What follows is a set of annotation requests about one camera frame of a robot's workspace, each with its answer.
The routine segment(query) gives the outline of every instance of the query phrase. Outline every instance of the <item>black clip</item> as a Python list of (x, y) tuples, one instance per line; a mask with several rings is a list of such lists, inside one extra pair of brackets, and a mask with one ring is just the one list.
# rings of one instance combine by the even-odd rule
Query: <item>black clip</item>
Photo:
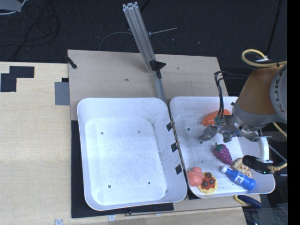
[(72, 66), (72, 68), (74, 68), (74, 69), (77, 68), (77, 65), (68, 56), (67, 56), (67, 61)]
[(165, 65), (166, 64), (163, 62), (159, 62), (159, 61), (155, 61), (155, 60), (150, 61), (151, 69), (152, 69), (152, 71), (156, 71), (156, 76), (158, 78), (161, 78), (160, 69), (162, 69)]

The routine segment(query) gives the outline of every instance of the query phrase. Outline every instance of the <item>black mat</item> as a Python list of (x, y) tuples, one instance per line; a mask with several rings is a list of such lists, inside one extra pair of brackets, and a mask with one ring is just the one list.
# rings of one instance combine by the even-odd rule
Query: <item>black mat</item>
[(83, 170), (80, 150), (80, 137), (78, 121), (71, 121), (72, 129), (72, 178), (71, 178), (71, 216), (72, 218), (85, 218), (103, 215), (136, 213), (136, 212), (160, 212), (174, 210), (173, 203), (154, 204), (146, 206), (97, 211), (88, 206), (84, 199)]

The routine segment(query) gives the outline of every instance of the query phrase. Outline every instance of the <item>yellow cable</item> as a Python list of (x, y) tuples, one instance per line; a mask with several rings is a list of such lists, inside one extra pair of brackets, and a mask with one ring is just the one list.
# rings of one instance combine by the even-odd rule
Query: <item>yellow cable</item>
[(240, 204), (246, 204), (244, 201), (242, 201), (241, 199), (238, 198), (238, 195), (235, 195), (235, 196), (234, 196), (234, 199), (235, 199), (236, 201), (238, 201)]
[(272, 173), (274, 173), (275, 171), (279, 171), (279, 170), (283, 169), (284, 167), (287, 167), (287, 162), (282, 164), (281, 166), (267, 166), (267, 168), (270, 169), (272, 171)]
[(273, 66), (277, 66), (277, 65), (284, 65), (287, 63), (287, 61), (281, 61), (281, 62), (273, 62), (273, 63), (256, 63), (256, 62), (252, 62), (250, 60), (248, 60), (245, 55), (247, 53), (256, 53), (258, 54), (259, 56), (261, 56), (261, 58), (266, 58), (266, 56), (259, 50), (256, 50), (256, 49), (247, 49), (245, 51), (242, 52), (242, 55), (241, 55), (241, 58), (242, 60), (251, 65), (251, 66), (254, 66), (254, 67), (259, 67), (259, 68), (269, 68), (269, 67), (273, 67)]
[(273, 125), (278, 129), (278, 131), (287, 138), (287, 134), (282, 130), (277, 123), (273, 122)]

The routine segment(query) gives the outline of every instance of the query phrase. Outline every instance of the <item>black tape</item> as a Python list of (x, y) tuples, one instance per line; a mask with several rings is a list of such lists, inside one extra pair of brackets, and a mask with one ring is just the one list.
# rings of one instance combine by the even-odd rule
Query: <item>black tape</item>
[(169, 123), (169, 124), (166, 125), (166, 127), (167, 127), (168, 131), (170, 131), (172, 129), (172, 124)]
[(178, 147), (177, 147), (177, 144), (174, 142), (172, 145), (171, 145), (171, 148), (172, 148), (172, 152), (175, 152)]
[(175, 170), (176, 170), (176, 174), (181, 173), (182, 172), (181, 165), (179, 164), (177, 167), (175, 167)]
[(10, 66), (9, 73), (1, 74), (1, 92), (16, 92), (17, 78), (34, 78), (34, 67)]

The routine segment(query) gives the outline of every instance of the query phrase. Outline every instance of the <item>metal rod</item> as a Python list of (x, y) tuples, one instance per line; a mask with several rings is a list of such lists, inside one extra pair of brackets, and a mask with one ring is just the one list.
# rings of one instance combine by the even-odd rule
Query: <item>metal rod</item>
[(160, 32), (167, 32), (167, 31), (171, 31), (177, 28), (170, 28), (170, 29), (166, 29), (166, 30), (162, 30), (162, 31), (157, 31), (157, 32), (149, 32), (149, 36), (151, 36), (152, 34), (156, 34), (156, 33), (160, 33)]
[(147, 71), (153, 73), (157, 96), (166, 103), (162, 79), (157, 77), (156, 71), (153, 71), (150, 66), (150, 62), (156, 61), (156, 58), (137, 2), (124, 4), (123, 11)]

